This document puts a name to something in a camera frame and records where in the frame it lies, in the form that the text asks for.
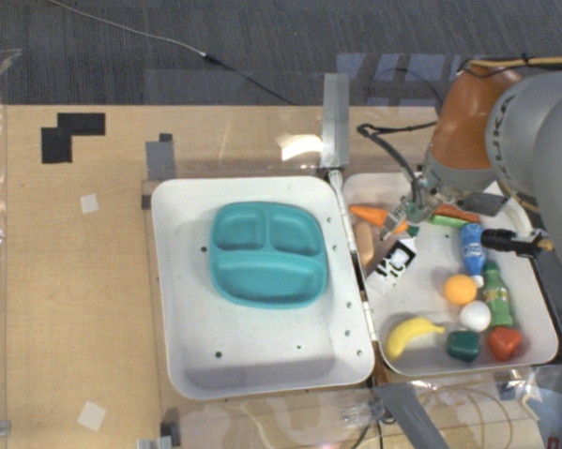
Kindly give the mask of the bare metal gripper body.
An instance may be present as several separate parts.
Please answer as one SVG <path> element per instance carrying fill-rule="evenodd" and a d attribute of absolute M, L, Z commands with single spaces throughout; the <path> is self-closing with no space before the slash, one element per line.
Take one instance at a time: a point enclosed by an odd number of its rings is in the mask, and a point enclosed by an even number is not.
<path fill-rule="evenodd" d="M 433 168 L 423 166 L 420 172 L 403 170 L 409 190 L 400 198 L 399 204 L 410 222 L 422 222 L 443 202 L 449 201 L 448 190 Z"/>

